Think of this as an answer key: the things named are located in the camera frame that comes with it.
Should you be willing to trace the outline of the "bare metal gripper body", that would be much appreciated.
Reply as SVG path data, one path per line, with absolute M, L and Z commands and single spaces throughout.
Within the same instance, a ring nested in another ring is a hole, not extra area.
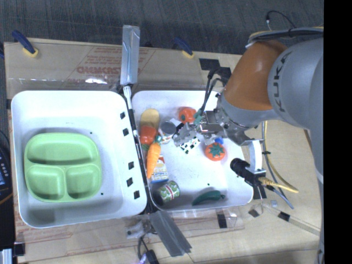
M 260 112 L 246 109 L 198 110 L 195 115 L 196 130 L 206 138 L 228 138 L 238 146 L 252 140 L 245 132 L 260 123 Z

